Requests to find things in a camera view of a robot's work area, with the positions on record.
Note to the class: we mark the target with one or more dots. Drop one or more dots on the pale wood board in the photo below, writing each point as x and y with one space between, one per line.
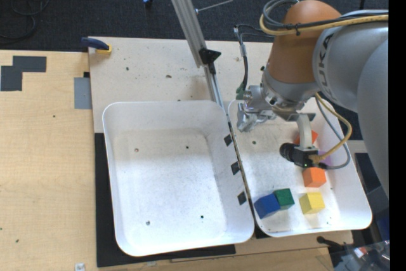
142 73

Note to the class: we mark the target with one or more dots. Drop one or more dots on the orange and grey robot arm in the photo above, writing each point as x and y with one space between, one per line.
342 60

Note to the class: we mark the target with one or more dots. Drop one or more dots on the white plastic tray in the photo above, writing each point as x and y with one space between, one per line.
168 181
269 168

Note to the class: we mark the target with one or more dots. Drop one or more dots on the purple cube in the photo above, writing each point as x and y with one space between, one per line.
326 158

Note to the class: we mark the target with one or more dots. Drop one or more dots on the yellow cube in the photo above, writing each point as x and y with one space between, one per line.
312 203

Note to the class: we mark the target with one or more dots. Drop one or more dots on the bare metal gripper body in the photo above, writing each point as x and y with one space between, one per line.
254 97

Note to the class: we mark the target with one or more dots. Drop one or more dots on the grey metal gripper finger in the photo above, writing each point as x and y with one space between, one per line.
244 121
264 118

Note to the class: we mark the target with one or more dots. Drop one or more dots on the orange cube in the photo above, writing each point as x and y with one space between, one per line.
314 177

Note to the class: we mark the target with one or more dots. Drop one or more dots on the red cube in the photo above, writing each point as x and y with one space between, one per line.
314 136

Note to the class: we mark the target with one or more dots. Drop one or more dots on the green cube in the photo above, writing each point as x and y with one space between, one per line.
285 198

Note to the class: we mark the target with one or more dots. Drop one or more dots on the blue cube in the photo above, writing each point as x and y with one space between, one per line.
266 206

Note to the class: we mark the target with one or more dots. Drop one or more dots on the black cylinder on white bracket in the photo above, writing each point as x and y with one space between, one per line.
299 155

